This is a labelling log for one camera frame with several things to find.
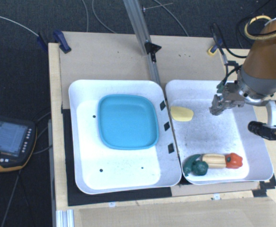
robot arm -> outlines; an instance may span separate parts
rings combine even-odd
[[[245,103],[266,106],[268,123],[251,122],[248,129],[265,139],[276,140],[276,102],[266,100],[276,92],[276,19],[270,20],[258,36],[250,35],[247,27],[245,34],[256,41],[244,64],[233,70],[238,74],[237,80],[226,83],[226,77],[219,84],[221,94],[214,95],[209,110],[213,115],[220,115],[226,109],[243,107]]]

red toy pepper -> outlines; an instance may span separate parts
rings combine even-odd
[[[230,153],[225,156],[227,168],[237,169],[243,166],[242,160],[243,158],[237,155],[236,153]]]

black carpet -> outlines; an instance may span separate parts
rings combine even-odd
[[[89,32],[110,33],[92,14],[92,0],[84,0],[89,12]],[[239,35],[236,25],[246,16],[276,17],[276,0],[158,0],[183,24],[189,36],[211,37],[209,26],[217,23],[230,48],[250,48],[251,41]],[[146,8],[156,6],[140,0]],[[98,17],[117,33],[133,33],[122,0],[95,0]],[[81,0],[0,0],[0,16],[12,19],[52,41],[55,29],[85,32],[87,17]],[[179,24],[162,8],[145,13],[151,35],[186,36]],[[257,30],[263,24],[255,25]],[[49,111],[48,56],[28,30],[0,18],[0,114],[19,119],[38,119]],[[38,124],[41,131],[50,117]],[[48,146],[47,133],[36,150]],[[0,174],[0,226],[18,172]],[[6,227],[52,225],[48,151],[33,155],[23,168],[6,217]]]

blue plate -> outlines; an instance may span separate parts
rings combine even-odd
[[[145,149],[159,139],[154,106],[145,97],[107,95],[98,104],[98,127],[102,141],[113,149]]]

yellow sponge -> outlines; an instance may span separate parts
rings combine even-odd
[[[191,121],[194,116],[194,112],[191,109],[178,106],[170,107],[170,113],[174,120],[181,122]]]

